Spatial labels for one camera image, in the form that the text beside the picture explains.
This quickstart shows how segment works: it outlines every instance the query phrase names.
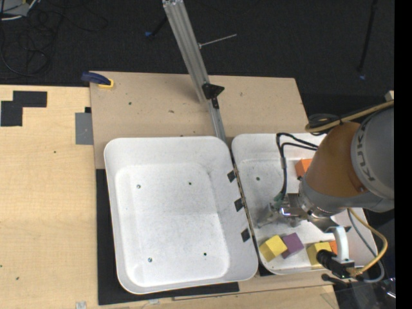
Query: wooden board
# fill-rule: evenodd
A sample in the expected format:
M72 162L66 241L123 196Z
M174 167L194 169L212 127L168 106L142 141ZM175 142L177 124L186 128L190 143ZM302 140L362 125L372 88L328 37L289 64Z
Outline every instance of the wooden board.
M95 71L112 89L90 84L95 164L104 168L106 144L119 137L214 135L189 75ZM295 79L210 76L219 96L228 145L239 134L303 133L308 123Z
M0 302L7 309L141 308L140 301L97 303L97 221L93 147L75 144L75 113L88 88L0 86L47 91L47 108L23 108L22 127L0 127ZM330 308L333 288L321 272L255 276L241 292L160 299L160 308Z

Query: yellow cable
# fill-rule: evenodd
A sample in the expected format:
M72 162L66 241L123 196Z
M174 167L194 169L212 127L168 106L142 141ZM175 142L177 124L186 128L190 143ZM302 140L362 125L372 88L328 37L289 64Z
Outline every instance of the yellow cable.
M358 214L355 213L353 209L349 209L351 214L356 217L356 219L361 222L366 228L372 231L375 235L377 235L382 241L383 241L383 246L382 250L378 253L378 255L372 259L367 265L363 266L362 268L348 268L348 272L350 273L351 277L355 277L357 275L360 275L361 273L367 271L370 267L372 267L376 262L378 262L382 256L385 254L386 250L388 249L388 241L386 240L385 236L381 234L379 231L375 230L372 228L370 225L368 225L365 221L363 221Z
M371 114L371 113L373 113L373 112L376 112L376 111L378 111L378 110L385 109L385 108L388 108L388 107L394 106L394 105L395 105L395 100L390 100L390 101L388 101L388 102L379 104L379 105L377 105L377 106L373 106L372 108L366 109L366 110L364 110L364 111L361 111L361 112L358 112L358 113L354 113L353 115L344 117L344 118L339 119L339 120L335 120L335 121L330 122L329 124L326 124L326 125L322 125L322 126L319 126L319 127L311 128L311 127L310 127L310 124L307 124L306 127L304 128L304 130L307 131L308 133L318 133L318 132L321 132L321 131L325 131L325 130L327 130L327 129L329 129L329 128L338 126L341 122L351 121L351 120L353 120L353 119L356 119L356 118L360 118L360 117L369 115L369 114Z

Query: yellow block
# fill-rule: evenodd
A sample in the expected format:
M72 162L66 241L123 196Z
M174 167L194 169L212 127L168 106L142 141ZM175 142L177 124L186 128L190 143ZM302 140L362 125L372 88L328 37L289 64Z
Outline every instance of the yellow block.
M283 240L278 236L266 240L259 246L259 251L265 257L266 261L272 261L276 256L286 251L288 247L283 243Z
M306 249L310 260L310 264L312 265L312 269L322 268L322 265L318 262L318 260L316 260L316 254L320 250L329 250L331 252L332 248L330 247L330 244L327 241L325 241L312 244Z

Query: black floor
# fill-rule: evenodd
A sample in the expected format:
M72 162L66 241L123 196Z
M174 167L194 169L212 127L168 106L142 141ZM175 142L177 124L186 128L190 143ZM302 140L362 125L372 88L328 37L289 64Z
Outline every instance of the black floor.
M373 2L185 0L185 5L199 43L236 34L201 49L209 75L295 78L311 115L345 114L382 102L394 89L395 0ZM27 17L16 19L5 11L0 83L87 86L80 77L91 70L187 73L168 22L154 39L146 36L164 17L162 0L40 0ZM369 218L388 237L388 274L394 277L394 212Z

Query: blue clamp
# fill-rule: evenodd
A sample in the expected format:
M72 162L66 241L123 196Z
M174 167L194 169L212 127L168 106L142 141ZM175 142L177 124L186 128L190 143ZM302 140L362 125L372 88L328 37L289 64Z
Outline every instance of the blue clamp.
M98 84L101 88L112 88L113 80L106 78L98 73L84 71L81 79L86 82L92 82Z

